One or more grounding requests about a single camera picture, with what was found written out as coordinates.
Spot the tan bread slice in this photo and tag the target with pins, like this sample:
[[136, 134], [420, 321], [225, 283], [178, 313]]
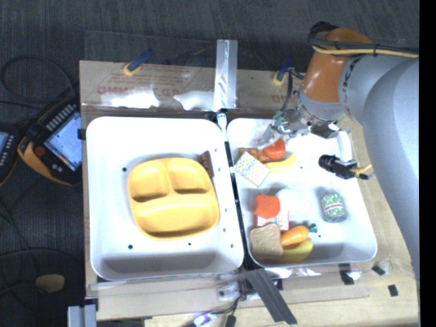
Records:
[[265, 242]]

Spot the yellow oval object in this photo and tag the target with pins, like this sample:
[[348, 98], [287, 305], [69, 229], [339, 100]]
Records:
[[50, 282]]

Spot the white carton with green dots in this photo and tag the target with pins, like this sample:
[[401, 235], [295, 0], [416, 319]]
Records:
[[251, 169]]

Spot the brown chocolate biscuit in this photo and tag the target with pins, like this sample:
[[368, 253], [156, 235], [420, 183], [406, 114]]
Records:
[[206, 162]]

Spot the orange cheese wedge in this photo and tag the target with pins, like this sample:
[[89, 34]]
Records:
[[266, 205]]

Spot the yellow divided plate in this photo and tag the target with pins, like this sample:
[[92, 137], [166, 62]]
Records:
[[170, 199]]

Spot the pink and white packet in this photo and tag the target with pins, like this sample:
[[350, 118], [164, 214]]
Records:
[[281, 220]]

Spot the green and white can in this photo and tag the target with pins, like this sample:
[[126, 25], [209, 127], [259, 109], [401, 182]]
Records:
[[333, 207]]

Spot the white round object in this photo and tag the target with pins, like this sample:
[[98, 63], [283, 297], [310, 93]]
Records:
[[289, 199]]

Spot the black cylinder on white bracket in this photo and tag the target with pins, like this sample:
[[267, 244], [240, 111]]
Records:
[[337, 165]]

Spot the orange brown waffle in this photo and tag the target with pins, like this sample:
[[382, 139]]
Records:
[[250, 153]]

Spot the brown cardboard board red print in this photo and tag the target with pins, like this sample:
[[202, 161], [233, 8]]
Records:
[[385, 295]]

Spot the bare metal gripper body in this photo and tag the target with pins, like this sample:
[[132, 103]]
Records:
[[298, 121]]

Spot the orange carrot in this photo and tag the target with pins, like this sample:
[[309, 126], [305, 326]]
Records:
[[293, 236]]

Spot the red orange tomato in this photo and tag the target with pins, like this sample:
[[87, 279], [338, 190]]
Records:
[[275, 151]]

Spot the white plastic tray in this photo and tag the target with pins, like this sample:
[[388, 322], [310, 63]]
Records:
[[109, 196], [306, 182]]

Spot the thin black and white rod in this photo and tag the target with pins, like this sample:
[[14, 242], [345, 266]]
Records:
[[235, 189]]

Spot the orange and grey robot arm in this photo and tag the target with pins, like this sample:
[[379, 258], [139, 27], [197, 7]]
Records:
[[381, 107]]

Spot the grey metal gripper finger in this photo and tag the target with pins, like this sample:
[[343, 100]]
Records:
[[268, 134], [295, 133]]

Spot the yellow banana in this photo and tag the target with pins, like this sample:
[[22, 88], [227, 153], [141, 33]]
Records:
[[299, 252], [282, 165]]

